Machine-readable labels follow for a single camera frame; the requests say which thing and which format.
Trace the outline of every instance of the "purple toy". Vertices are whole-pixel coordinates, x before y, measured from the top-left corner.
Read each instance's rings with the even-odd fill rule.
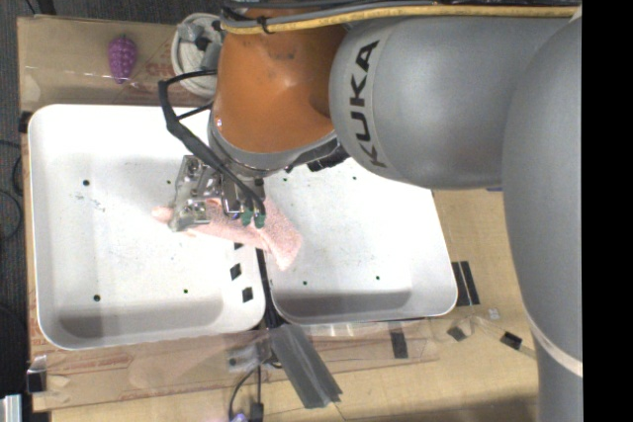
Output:
[[[108,44],[108,61],[115,81],[122,85],[132,75],[136,63],[136,44],[126,36],[113,39]]]

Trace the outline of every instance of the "gray duct tape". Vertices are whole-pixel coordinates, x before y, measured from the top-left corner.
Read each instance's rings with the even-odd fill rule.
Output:
[[[525,316],[530,324],[530,329],[534,339],[539,342],[543,349],[549,354],[563,368],[570,371],[577,377],[583,377],[583,361],[579,361],[575,357],[572,357],[564,350],[561,350],[552,340],[550,340],[545,333],[539,329],[538,325],[534,322],[530,314],[525,310]]]

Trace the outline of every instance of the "white tray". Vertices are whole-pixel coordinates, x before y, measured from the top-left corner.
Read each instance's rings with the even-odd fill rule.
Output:
[[[206,139],[208,115],[186,121]],[[255,252],[156,222],[182,156],[159,108],[54,105],[29,126],[38,316],[68,349],[252,328],[264,312]],[[352,160],[299,167],[266,193],[302,233],[295,264],[268,262],[277,310],[304,325],[446,313],[457,288],[431,194]],[[242,274],[231,279],[239,263]],[[244,291],[253,299],[244,302]]]

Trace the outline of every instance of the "yellow hose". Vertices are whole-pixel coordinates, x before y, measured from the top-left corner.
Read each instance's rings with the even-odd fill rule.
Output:
[[[278,23],[266,25],[269,33],[318,29],[328,25],[359,22],[373,18],[393,18],[402,16],[504,16],[515,18],[571,18],[578,11],[578,6],[467,6],[467,5],[429,5],[403,7],[377,7],[343,13],[340,15],[302,20],[300,22]],[[257,27],[229,27],[222,23],[222,27],[232,34],[263,34],[261,26]]]

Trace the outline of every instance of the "purple object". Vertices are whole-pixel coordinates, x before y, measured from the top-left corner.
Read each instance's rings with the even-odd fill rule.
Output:
[[[108,44],[108,61],[115,81],[122,85],[132,75],[136,63],[136,44],[126,36],[112,39]]]

